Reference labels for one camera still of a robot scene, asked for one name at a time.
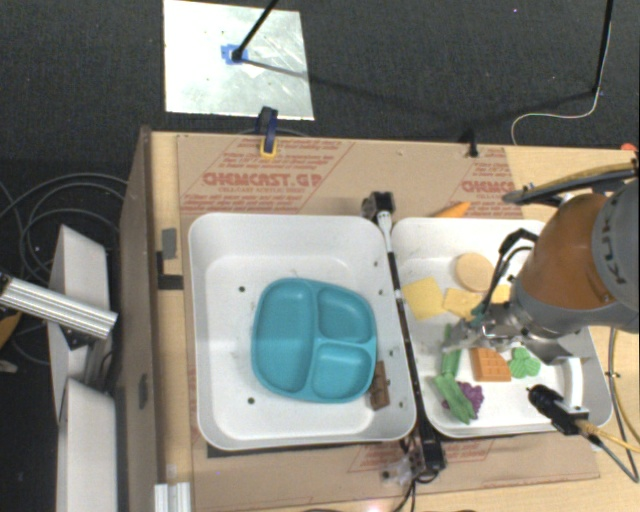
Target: blue divided plate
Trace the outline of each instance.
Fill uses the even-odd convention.
[[[371,307],[346,288],[280,279],[262,293],[251,337],[251,364],[274,393],[314,402],[355,400],[376,364]]]

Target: black pole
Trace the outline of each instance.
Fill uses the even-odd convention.
[[[253,39],[253,36],[256,35],[256,32],[258,32],[258,30],[260,29],[264,21],[267,19],[267,16],[269,16],[269,14],[275,8],[276,4],[279,1],[280,0],[271,0],[271,2],[269,2],[269,5],[267,5],[262,15],[258,18],[258,21],[256,21],[253,28],[249,31],[249,33],[247,34],[247,37],[244,38],[244,41],[242,41],[242,44],[240,44],[240,46],[238,46],[235,50],[231,52],[231,60],[233,62],[240,62],[242,60],[242,53],[245,51],[245,49]]]
[[[600,40],[600,57],[598,57],[598,71],[596,74],[596,83],[593,86],[593,92],[597,93],[602,82],[602,66],[607,53],[607,43],[609,41],[609,33],[611,32],[611,16],[613,14],[613,0],[607,0],[607,8],[604,13],[604,25],[602,27],[602,38]]]

